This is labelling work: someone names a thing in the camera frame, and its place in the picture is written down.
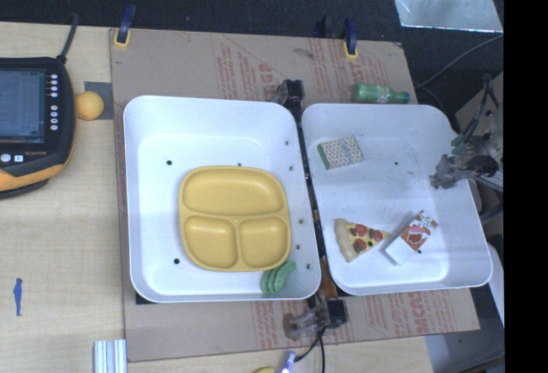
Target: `green bottle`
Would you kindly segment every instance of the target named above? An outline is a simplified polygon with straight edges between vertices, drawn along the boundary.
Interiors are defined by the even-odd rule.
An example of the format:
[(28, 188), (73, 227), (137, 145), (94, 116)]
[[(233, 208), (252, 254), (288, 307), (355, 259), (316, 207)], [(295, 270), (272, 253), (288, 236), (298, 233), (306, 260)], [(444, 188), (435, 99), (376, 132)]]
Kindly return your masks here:
[(388, 86), (369, 86), (363, 82), (352, 85), (352, 100), (368, 104), (407, 104), (409, 93), (396, 92)]

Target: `ice cream bar toy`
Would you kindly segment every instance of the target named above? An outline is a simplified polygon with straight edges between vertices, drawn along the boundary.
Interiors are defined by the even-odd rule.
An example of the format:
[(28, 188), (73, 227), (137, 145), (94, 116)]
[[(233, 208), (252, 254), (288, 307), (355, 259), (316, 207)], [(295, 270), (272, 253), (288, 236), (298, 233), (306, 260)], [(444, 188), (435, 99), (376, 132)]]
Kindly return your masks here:
[(423, 210), (413, 218), (403, 232), (388, 244), (384, 252), (398, 265), (406, 263), (434, 232), (438, 223)]

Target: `toy pizza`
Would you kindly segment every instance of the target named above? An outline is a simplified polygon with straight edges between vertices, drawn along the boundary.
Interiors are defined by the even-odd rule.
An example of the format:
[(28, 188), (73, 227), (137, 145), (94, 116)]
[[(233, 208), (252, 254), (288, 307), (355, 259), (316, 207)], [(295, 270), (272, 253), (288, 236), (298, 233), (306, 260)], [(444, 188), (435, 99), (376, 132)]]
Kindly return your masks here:
[(363, 224), (355, 224), (341, 218), (335, 220), (335, 237), (347, 262), (369, 252), (389, 235), (388, 232)]

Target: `white tray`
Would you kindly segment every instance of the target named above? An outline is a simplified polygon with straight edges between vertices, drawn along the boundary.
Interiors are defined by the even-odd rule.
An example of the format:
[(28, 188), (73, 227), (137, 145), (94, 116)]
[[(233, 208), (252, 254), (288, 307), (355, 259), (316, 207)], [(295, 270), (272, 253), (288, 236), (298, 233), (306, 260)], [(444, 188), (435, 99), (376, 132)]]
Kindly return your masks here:
[[(335, 283), (353, 295), (401, 293), (486, 284), (491, 259), (467, 181), (434, 189), (429, 175), (456, 136), (443, 113), (427, 105), (314, 104), (302, 117), (327, 258)], [(325, 169), (319, 143), (355, 136), (364, 161)], [(439, 227), (421, 254), (403, 266), (384, 254), (385, 240), (347, 263), (334, 220), (380, 228), (396, 237), (425, 210)]]
[[(305, 299), (321, 277), (307, 184), (293, 116), (278, 104), (143, 96), (124, 110), (130, 275), (157, 303)], [(199, 166), (264, 169), (282, 183), (297, 270), (276, 294), (260, 290), (262, 271), (202, 269), (179, 234), (177, 194)]]

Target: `screen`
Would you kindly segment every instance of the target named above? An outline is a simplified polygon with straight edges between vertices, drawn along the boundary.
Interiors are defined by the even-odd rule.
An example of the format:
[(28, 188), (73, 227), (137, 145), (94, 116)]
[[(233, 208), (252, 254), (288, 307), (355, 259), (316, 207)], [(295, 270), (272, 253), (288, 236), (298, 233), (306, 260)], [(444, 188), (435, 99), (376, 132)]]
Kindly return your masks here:
[(0, 142), (44, 143), (45, 70), (0, 70)]

